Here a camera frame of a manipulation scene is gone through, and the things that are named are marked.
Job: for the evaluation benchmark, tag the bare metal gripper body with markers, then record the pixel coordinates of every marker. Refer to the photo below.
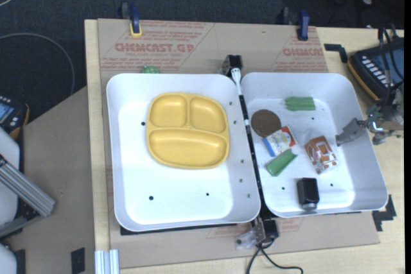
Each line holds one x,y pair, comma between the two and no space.
390,125

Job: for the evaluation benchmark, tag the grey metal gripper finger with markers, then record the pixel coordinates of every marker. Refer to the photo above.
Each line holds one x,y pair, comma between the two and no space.
350,133

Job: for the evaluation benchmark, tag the orange and white carton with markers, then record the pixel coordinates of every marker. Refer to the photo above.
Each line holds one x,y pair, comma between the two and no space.
320,154

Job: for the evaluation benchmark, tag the white plastic tray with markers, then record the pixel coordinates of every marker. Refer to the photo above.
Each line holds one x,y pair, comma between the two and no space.
180,199
350,183

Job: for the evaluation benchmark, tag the green ribbed toy vegetable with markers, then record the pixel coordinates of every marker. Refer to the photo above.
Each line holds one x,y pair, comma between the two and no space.
300,103

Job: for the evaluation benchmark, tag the white blue and red carton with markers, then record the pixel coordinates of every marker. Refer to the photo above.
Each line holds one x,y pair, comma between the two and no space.
280,141

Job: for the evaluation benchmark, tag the black bottle with silver cap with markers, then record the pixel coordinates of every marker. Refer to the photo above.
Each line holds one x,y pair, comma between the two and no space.
307,191

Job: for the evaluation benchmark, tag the brown round biscuit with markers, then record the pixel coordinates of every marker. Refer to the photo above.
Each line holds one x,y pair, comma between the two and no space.
265,122

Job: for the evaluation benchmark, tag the thin black and white rod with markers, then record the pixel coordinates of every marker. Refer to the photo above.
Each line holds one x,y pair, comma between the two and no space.
247,120

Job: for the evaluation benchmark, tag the brown cardboard board red print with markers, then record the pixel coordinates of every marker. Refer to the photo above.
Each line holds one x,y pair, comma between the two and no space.
244,38

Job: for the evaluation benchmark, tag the yellow divided plate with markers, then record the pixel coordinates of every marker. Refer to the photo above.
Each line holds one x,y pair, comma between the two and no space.
187,142

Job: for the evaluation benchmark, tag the green round toy vegetable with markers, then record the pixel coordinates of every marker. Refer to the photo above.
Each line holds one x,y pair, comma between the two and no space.
150,69

